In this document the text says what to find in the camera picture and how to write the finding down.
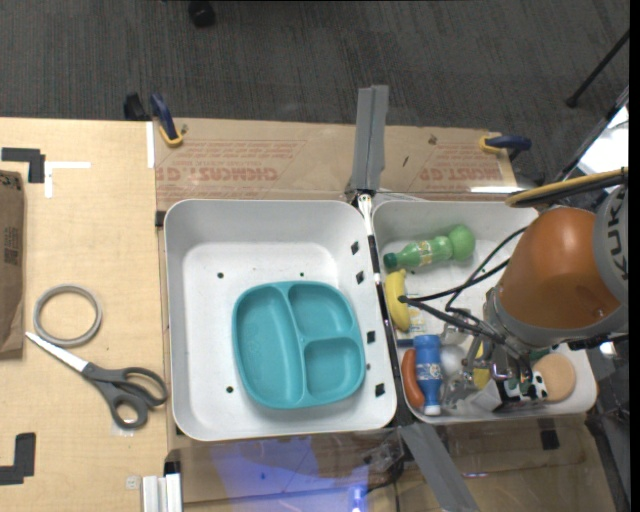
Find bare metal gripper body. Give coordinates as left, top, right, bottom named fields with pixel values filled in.
left=480, top=335, right=535, bottom=396

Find black and white cow-print carton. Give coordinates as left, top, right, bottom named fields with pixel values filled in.
left=501, top=370, right=550, bottom=407

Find tan round biscuit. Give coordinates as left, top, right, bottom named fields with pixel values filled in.
left=531, top=353, right=578, bottom=404

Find blue bottle with white cap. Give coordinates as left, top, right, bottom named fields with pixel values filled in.
left=412, top=333, right=445, bottom=417

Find red sausage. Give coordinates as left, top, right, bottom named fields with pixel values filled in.
left=400, top=348, right=427, bottom=411

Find white packet with yellow print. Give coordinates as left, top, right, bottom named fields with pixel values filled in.
left=405, top=304, right=430, bottom=337

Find yellow banana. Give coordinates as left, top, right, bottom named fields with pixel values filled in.
left=384, top=268, right=413, bottom=333

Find green plastic bottle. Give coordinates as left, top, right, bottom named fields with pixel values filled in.
left=382, top=223, right=477, bottom=272

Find white plastic tray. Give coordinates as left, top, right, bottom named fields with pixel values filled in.
left=163, top=198, right=399, bottom=443
left=370, top=199, right=599, bottom=426

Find teal divided plate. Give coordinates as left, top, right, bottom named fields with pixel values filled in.
left=231, top=280, right=368, bottom=412

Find brown cardboard board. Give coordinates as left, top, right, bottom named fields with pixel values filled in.
left=152, top=117, right=619, bottom=507

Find brown paper bag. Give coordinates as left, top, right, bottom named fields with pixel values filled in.
left=0, top=169, right=27, bottom=361

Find grey-handled scissors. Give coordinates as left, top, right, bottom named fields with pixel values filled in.
left=24, top=330, right=170, bottom=430

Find grey tape ring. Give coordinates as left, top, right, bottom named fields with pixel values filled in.
left=32, top=282, right=104, bottom=350

